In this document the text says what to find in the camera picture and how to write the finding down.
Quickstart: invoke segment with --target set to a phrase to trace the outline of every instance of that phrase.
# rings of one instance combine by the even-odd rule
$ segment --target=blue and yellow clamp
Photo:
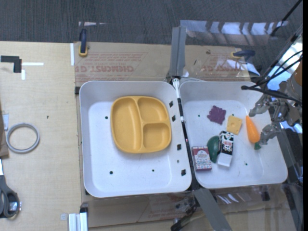
[[[88,47],[87,47],[87,31],[86,29],[82,29],[79,34],[79,41],[81,41],[81,45],[79,46],[78,54],[81,57],[85,57],[88,55]]]

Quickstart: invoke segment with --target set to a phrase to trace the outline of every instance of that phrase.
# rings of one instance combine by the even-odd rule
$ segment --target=metal ring
[[[34,142],[34,144],[32,146],[30,146],[29,148],[27,148],[27,149],[23,150],[23,149],[14,148],[11,145],[11,143],[10,143],[10,136],[11,136],[12,132],[14,132],[18,128],[30,128],[30,129],[32,129],[35,132],[35,134],[37,136],[37,140]],[[15,124],[15,125],[13,125],[12,127],[9,128],[9,130],[8,130],[8,132],[6,134],[6,143],[8,144],[9,149],[11,151],[15,152],[15,153],[19,153],[19,154],[28,153],[28,152],[34,150],[37,147],[38,143],[39,143],[39,132],[38,132],[38,129],[35,126],[33,126],[32,124],[30,124],[30,123],[25,123],[25,122],[17,123],[17,124]]]

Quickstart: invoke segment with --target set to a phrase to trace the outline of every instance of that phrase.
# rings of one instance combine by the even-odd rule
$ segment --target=green avocado
[[[219,153],[218,141],[219,136],[216,135],[210,138],[207,142],[208,152],[213,163],[216,163],[217,155]]]

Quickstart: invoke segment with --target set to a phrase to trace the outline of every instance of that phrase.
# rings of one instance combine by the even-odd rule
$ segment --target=wooden table
[[[79,213],[81,205],[78,152],[75,70],[70,44],[0,42],[0,55],[19,56],[26,79],[13,73],[13,64],[0,63],[2,113],[9,114],[9,126],[20,122],[35,125],[40,133],[38,147],[28,154],[3,158],[7,184],[18,193],[22,211],[13,220],[0,219],[0,230],[65,231],[65,214]],[[11,137],[16,147],[33,143],[29,129],[19,129]],[[226,216],[234,230],[278,228],[294,230],[290,209],[255,210]],[[101,227],[93,230],[170,230],[171,220]],[[211,230],[208,222],[206,230]]]

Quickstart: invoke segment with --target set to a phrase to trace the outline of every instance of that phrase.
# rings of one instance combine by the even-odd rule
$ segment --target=orange carrot
[[[253,121],[247,115],[246,115],[246,127],[247,127],[247,135],[249,141],[251,143],[257,143],[260,140],[260,134],[258,133],[258,130]]]

